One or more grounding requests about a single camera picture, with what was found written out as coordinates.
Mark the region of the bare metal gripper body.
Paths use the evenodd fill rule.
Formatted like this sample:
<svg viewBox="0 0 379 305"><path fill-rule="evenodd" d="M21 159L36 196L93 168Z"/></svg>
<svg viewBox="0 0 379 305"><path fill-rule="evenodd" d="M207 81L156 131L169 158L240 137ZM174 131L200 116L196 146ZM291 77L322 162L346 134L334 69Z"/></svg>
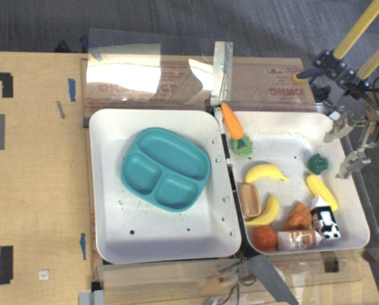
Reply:
<svg viewBox="0 0 379 305"><path fill-rule="evenodd" d="M359 120L358 127L363 127L356 147L358 150L379 149L379 111L369 103L364 105L365 115Z"/></svg>

